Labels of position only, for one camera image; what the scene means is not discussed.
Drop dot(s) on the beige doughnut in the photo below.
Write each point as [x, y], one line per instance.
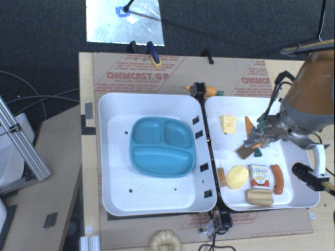
[157, 240]

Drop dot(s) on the black cylinder on white bracket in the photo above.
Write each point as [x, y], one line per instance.
[315, 179]

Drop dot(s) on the small brown bar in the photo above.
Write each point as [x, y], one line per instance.
[222, 177]

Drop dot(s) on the red and white carton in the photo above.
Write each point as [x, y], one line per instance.
[259, 176]

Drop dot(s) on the orange carrot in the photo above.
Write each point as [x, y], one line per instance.
[248, 125]
[210, 90]

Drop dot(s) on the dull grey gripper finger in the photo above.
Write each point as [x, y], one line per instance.
[252, 138]
[245, 152]

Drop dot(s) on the beige bread bun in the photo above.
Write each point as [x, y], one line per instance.
[259, 197]

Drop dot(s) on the orange sausage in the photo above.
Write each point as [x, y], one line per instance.
[278, 179]

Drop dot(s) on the blue divided plate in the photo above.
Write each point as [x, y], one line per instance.
[162, 150]

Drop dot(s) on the white plastic tray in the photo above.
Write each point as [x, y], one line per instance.
[288, 166]
[117, 166]

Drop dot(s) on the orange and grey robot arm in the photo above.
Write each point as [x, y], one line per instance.
[308, 88]

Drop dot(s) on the brown cardboard board red print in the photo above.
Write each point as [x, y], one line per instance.
[183, 69]

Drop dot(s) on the thin black rod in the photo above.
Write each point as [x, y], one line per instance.
[208, 137]

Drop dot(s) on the yellow cheese wedge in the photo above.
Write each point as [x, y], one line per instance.
[228, 124]

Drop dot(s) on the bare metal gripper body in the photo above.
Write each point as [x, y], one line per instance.
[277, 131]

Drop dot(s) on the yellow lemon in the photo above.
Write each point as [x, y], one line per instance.
[236, 177]

